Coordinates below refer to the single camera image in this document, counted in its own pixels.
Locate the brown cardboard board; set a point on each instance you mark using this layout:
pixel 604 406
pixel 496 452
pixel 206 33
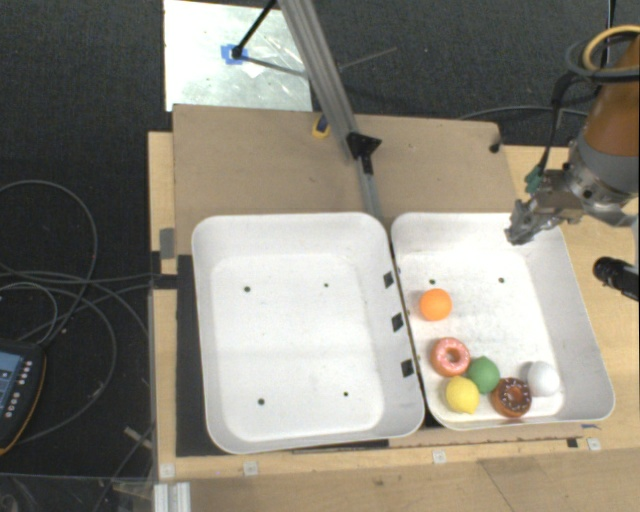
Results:
pixel 280 165

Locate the yellow lemon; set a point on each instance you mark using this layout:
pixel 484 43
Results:
pixel 461 395

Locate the white ball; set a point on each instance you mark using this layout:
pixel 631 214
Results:
pixel 544 379

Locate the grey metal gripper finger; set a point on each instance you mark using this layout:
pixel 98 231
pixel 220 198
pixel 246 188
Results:
pixel 518 222
pixel 540 227

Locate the black cylinder on white bracket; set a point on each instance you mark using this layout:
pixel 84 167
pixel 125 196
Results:
pixel 614 274

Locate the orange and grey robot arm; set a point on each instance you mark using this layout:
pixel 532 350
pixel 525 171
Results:
pixel 612 125

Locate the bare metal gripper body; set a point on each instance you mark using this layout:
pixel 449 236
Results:
pixel 560 200

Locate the green lime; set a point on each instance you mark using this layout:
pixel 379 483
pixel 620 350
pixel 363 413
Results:
pixel 485 375

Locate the brown doughnut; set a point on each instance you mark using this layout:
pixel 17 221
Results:
pixel 502 405

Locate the orange ball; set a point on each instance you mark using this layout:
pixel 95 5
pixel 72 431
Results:
pixel 436 304

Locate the pink doughnut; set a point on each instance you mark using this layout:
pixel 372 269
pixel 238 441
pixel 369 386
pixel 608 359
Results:
pixel 442 362

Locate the white plastic tray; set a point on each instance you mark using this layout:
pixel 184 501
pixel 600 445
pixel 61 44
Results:
pixel 300 345
pixel 495 320

